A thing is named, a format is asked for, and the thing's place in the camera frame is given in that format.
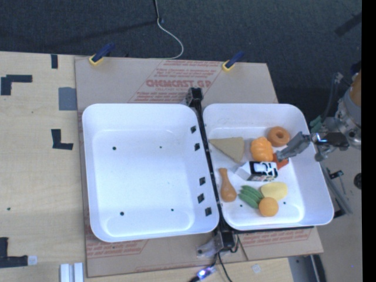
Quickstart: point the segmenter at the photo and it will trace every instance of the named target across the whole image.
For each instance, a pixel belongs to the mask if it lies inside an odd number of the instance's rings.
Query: blue and yellow clip
[[[237,54],[235,54],[231,59],[225,61],[222,64],[222,69],[225,71],[230,71],[236,62],[238,62],[242,57],[244,56],[243,51],[239,51]]]
[[[92,55],[89,58],[89,62],[91,65],[96,66],[100,64],[103,61],[104,56],[108,56],[111,51],[115,49],[115,44],[114,43],[108,43],[102,48],[100,48],[96,54]]]

